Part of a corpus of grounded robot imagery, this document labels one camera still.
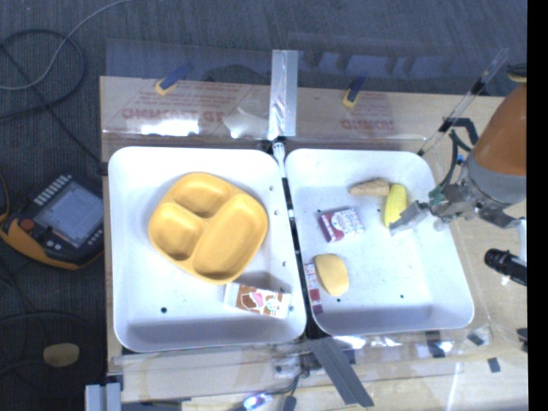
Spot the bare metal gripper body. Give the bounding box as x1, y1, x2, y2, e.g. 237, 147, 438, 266
429, 181, 520, 229

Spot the yellow corn cob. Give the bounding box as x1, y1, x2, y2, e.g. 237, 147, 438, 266
383, 182, 408, 229

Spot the tan pizza slice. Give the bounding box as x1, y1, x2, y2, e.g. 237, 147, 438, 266
348, 177, 391, 198

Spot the white plastic tray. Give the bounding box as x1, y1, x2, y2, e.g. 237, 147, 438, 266
107, 145, 308, 354
283, 147, 476, 337

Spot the red and white carton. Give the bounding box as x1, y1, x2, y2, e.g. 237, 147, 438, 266
317, 206, 366, 244

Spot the brown cardboard board red print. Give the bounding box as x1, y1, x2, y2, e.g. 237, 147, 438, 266
98, 75, 528, 402

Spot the white and brown carton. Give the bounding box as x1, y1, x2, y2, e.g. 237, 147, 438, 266
223, 281, 293, 320

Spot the yellow divided plate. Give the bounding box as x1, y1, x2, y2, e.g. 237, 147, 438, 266
147, 171, 270, 285

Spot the yellow oval lump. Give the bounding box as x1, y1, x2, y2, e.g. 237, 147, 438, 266
42, 342, 81, 368

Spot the black cylinder on white bracket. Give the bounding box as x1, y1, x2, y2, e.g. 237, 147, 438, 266
484, 216, 528, 289

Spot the black block with thin wires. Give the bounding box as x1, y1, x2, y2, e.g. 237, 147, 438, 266
274, 353, 319, 378

